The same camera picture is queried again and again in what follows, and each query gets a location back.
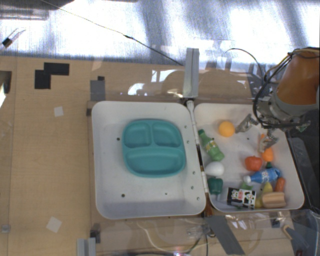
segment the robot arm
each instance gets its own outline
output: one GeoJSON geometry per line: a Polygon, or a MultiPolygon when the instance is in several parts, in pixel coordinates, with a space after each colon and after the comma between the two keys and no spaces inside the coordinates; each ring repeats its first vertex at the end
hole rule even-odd
{"type": "Polygon", "coordinates": [[[296,49],[270,69],[275,69],[274,73],[265,81],[253,101],[253,113],[257,121],[249,114],[238,125],[236,133],[245,132],[252,125],[261,123],[261,126],[267,129],[267,136],[261,140],[259,146],[259,151],[263,152],[278,141],[272,136],[275,129],[286,131],[295,128],[300,132],[304,131],[310,122],[303,122],[302,116],[310,110],[319,109],[319,53],[318,48],[296,49]],[[276,89],[268,96],[260,98],[272,77],[286,66],[276,89]]]}

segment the white egg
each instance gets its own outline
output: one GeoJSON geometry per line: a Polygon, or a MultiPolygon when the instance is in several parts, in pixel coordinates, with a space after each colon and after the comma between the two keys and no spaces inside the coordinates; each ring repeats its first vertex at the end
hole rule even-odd
{"type": "Polygon", "coordinates": [[[204,172],[209,176],[221,176],[225,172],[225,167],[222,163],[214,161],[204,168],[204,172]]]}

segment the white tray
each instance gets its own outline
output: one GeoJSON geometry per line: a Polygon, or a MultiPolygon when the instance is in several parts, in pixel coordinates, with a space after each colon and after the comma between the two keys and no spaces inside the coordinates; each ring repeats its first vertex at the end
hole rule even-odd
{"type": "Polygon", "coordinates": [[[202,212],[204,185],[189,111],[178,103],[101,101],[92,109],[96,207],[108,219],[186,216],[202,212]],[[177,175],[140,177],[123,161],[121,141],[133,120],[160,119],[181,132],[185,168],[177,175]]]}
{"type": "MultiPolygon", "coordinates": [[[[202,103],[195,110],[195,120],[198,130],[204,129],[205,133],[215,139],[220,150],[225,154],[225,158],[221,161],[224,165],[225,172],[219,177],[223,179],[223,187],[239,188],[243,181],[244,175],[250,175],[253,172],[247,171],[245,168],[245,158],[249,156],[257,156],[258,141],[262,133],[266,133],[260,125],[253,126],[247,132],[239,132],[231,137],[223,137],[218,132],[219,124],[222,121],[230,121],[236,127],[247,116],[252,114],[252,105],[243,104],[215,104],[202,103]]],[[[227,205],[217,200],[216,195],[211,195],[212,205],[219,211],[224,213],[230,212],[246,212],[246,211],[274,211],[274,210],[295,210],[299,209],[304,203],[304,193],[299,181],[296,167],[290,152],[290,148],[286,139],[286,135],[276,130],[273,135],[279,138],[279,141],[272,146],[274,160],[272,165],[281,170],[286,180],[284,194],[286,207],[279,209],[238,209],[234,206],[227,205]]],[[[210,157],[201,149],[201,156],[204,166],[210,163],[210,157]]],[[[252,183],[253,190],[260,192],[261,184],[252,183]]]]}

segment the table surface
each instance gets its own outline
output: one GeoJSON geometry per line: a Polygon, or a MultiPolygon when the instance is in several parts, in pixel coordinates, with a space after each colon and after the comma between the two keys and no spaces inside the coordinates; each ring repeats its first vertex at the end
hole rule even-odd
{"type": "MultiPolygon", "coordinates": [[[[87,108],[91,99],[90,81],[96,81],[98,76],[105,77],[107,100],[178,102],[176,95],[182,90],[183,69],[151,64],[1,57],[0,70],[12,71],[11,92],[0,107],[1,121],[9,125],[9,132],[2,136],[0,144],[0,223],[9,223],[11,227],[9,234],[0,233],[0,254],[76,255],[77,239],[87,239],[94,223],[104,227],[102,243],[96,247],[97,255],[154,247],[169,250],[175,242],[163,242],[156,231],[164,225],[173,232],[176,218],[139,224],[130,219],[108,220],[98,213],[93,193],[93,149],[87,108]],[[52,75],[51,89],[35,89],[35,70],[43,70],[44,62],[68,63],[70,72],[68,76],[52,75]],[[175,72],[160,79],[161,73],[170,71],[175,72]],[[128,96],[134,85],[141,88],[135,92],[141,95],[128,96]],[[58,107],[62,107],[61,116],[55,116],[58,107]],[[50,220],[56,220],[52,227],[48,226],[50,220]],[[141,228],[150,223],[149,232],[141,228]]],[[[249,82],[241,77],[226,70],[203,71],[200,98],[249,103],[249,82]]],[[[283,214],[290,224],[289,213],[283,214]]],[[[250,221],[249,216],[240,214],[235,220],[238,226],[229,222],[246,254],[293,254],[291,242],[280,228],[271,228],[270,221],[254,229],[240,228],[242,222],[250,221]]],[[[191,247],[193,242],[188,241],[184,246],[191,247]]],[[[216,237],[209,238],[208,242],[209,255],[225,255],[216,237]]],[[[202,239],[192,255],[205,255],[204,244],[202,239]]]]}

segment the black cable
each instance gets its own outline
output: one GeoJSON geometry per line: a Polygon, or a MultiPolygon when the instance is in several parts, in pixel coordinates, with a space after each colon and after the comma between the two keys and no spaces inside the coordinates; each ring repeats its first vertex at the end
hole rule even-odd
{"type": "Polygon", "coordinates": [[[288,55],[289,55],[289,58],[286,59],[280,66],[278,66],[277,69],[274,71],[274,73],[267,79],[267,81],[264,82],[263,86],[258,91],[258,93],[256,94],[256,96],[255,96],[255,98],[253,100],[253,106],[252,106],[253,114],[254,114],[255,118],[258,120],[258,122],[261,124],[261,126],[263,128],[265,128],[265,129],[287,128],[287,127],[301,126],[301,125],[308,124],[308,122],[298,122],[298,123],[288,123],[288,124],[270,124],[270,123],[265,124],[266,122],[261,120],[258,117],[257,104],[258,104],[259,97],[261,96],[262,92],[264,91],[264,89],[269,84],[270,80],[279,72],[279,70],[282,70],[284,67],[286,67],[289,64],[289,62],[291,61],[292,56],[294,55],[294,53],[293,52],[289,52],[288,55]]]}
{"type": "MultiPolygon", "coordinates": [[[[279,74],[284,68],[286,67],[286,65],[282,66],[277,72],[276,72],[276,75],[279,74]]],[[[267,73],[268,71],[264,74],[264,77],[263,77],[263,81],[266,82],[268,79],[267,79],[267,73]]],[[[274,85],[277,85],[278,83],[276,82],[271,82],[271,80],[268,81],[269,84],[274,84],[274,85]]]]}
{"type": "Polygon", "coordinates": [[[191,251],[196,248],[196,246],[199,244],[199,241],[201,240],[201,236],[199,237],[199,239],[195,242],[195,244],[186,252],[186,254],[191,253],[191,251]]]}
{"type": "Polygon", "coordinates": [[[262,68],[261,68],[261,65],[259,64],[259,62],[258,62],[257,59],[255,58],[255,56],[253,56],[250,52],[248,52],[248,51],[246,51],[246,50],[244,50],[244,49],[241,49],[241,48],[230,48],[230,49],[226,50],[226,51],[222,54],[222,56],[224,56],[224,54],[227,53],[228,51],[232,51],[232,50],[238,50],[238,51],[245,52],[246,54],[249,54],[249,55],[254,59],[254,61],[257,63],[258,68],[259,68],[259,70],[260,70],[260,73],[261,73],[261,85],[263,85],[264,80],[263,80],[262,78],[264,77],[264,72],[263,72],[263,70],[262,70],[262,68]]]}
{"type": "Polygon", "coordinates": [[[63,9],[63,8],[61,8],[61,7],[53,4],[53,3],[47,2],[47,1],[45,1],[45,0],[39,0],[39,1],[41,1],[41,2],[43,2],[43,3],[46,3],[46,4],[50,5],[50,6],[53,6],[53,7],[55,7],[55,8],[58,8],[58,9],[61,10],[61,11],[64,11],[64,12],[66,12],[66,13],[68,13],[68,14],[71,14],[71,15],[73,15],[73,16],[76,16],[76,17],[78,17],[78,18],[80,18],[80,19],[83,19],[83,20],[85,20],[85,21],[87,21],[87,22],[90,22],[90,23],[92,23],[92,24],[95,24],[95,25],[97,25],[97,26],[99,26],[99,27],[101,27],[101,28],[104,28],[104,29],[106,29],[106,30],[110,30],[110,31],[113,31],[113,32],[115,32],[115,33],[118,33],[118,34],[120,34],[120,35],[122,35],[122,36],[124,36],[124,37],[126,37],[126,38],[128,38],[128,39],[131,39],[131,40],[137,42],[138,44],[140,44],[140,45],[142,45],[142,46],[144,46],[144,47],[146,47],[146,48],[148,48],[148,49],[150,49],[150,50],[152,50],[152,51],[154,51],[154,52],[156,52],[156,53],[158,53],[158,54],[166,57],[167,59],[173,61],[174,63],[176,63],[176,64],[178,64],[178,65],[180,65],[180,66],[183,66],[180,62],[174,60],[173,58],[170,58],[169,56],[163,54],[162,52],[160,52],[160,51],[158,51],[158,50],[156,50],[156,49],[153,49],[152,47],[144,44],[143,42],[135,39],[135,38],[132,37],[132,36],[126,35],[126,34],[120,32],[120,31],[117,31],[117,30],[115,30],[115,29],[112,29],[112,28],[103,26],[103,25],[101,25],[101,24],[99,24],[99,23],[96,23],[96,22],[94,22],[94,21],[86,18],[86,17],[80,16],[80,15],[75,14],[75,13],[73,13],[73,12],[70,12],[70,11],[68,11],[68,10],[66,10],[66,9],[63,9]]]}

